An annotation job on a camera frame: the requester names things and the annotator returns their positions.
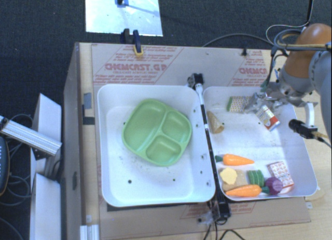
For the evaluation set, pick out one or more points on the yellow cheese slice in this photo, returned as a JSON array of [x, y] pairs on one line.
[[228, 175]]

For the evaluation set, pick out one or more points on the thin black and white rod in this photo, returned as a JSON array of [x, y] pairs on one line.
[[207, 132]]

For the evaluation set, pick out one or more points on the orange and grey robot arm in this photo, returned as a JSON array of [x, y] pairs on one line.
[[308, 52]]

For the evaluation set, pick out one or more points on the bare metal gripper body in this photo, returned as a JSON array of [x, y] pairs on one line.
[[281, 94]]

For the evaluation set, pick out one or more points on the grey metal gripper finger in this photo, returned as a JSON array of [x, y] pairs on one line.
[[252, 102], [276, 104]]

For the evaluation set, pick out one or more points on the brown cardboard board, red print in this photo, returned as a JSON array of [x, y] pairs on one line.
[[160, 62]]

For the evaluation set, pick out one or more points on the green divided plate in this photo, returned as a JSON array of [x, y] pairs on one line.
[[155, 132]]

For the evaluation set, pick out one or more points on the black cylinder on white bracket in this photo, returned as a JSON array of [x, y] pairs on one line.
[[302, 127]]

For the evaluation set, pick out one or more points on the green cucumber piece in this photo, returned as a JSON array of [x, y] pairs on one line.
[[256, 178]]

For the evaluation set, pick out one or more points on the purple onion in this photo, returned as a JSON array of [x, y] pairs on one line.
[[273, 185]]

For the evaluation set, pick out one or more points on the white plastic tray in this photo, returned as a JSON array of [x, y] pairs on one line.
[[122, 181], [249, 140]]

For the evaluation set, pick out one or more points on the orange carrot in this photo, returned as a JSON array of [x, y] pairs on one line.
[[237, 159], [245, 191]]

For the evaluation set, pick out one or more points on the red and white patterned carton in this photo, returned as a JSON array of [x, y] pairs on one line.
[[281, 172]]

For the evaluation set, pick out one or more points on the tan ice cream cone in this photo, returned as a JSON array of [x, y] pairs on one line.
[[214, 123]]

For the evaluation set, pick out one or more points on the tan bread slice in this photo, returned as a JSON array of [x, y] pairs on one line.
[[241, 180]]

